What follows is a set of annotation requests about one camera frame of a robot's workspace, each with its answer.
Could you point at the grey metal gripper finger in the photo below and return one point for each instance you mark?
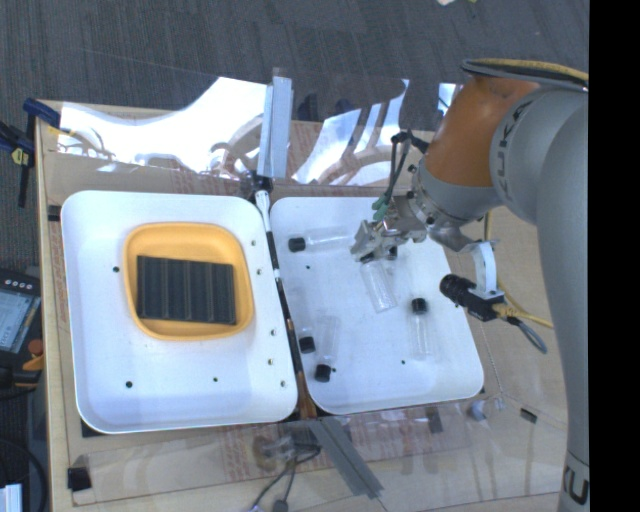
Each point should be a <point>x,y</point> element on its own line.
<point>391,252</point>
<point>361,241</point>

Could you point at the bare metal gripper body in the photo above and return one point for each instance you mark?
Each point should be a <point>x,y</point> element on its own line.
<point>406,224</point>

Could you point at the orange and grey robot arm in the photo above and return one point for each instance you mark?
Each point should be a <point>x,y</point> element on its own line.
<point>545,165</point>

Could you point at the clear plastic bottle black cap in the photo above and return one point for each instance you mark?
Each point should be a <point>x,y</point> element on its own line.
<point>320,238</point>
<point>327,340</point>
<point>306,344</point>
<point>380,287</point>
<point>420,330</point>

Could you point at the thin black and white rod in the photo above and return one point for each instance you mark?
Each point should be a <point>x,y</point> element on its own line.
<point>276,272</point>

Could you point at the white plastic tray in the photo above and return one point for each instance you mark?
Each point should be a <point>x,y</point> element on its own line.
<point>370,360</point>
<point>170,380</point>

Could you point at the brown cardboard board red print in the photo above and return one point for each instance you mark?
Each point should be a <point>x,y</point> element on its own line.
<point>510,370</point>

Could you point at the yellow plastic bowl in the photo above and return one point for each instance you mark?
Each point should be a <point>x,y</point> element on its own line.
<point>186,240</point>

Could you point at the black ribbed block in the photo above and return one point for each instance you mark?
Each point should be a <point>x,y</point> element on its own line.
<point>186,291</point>

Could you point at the black cylinder on white bracket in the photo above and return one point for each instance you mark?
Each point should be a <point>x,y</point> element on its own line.
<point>470,296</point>

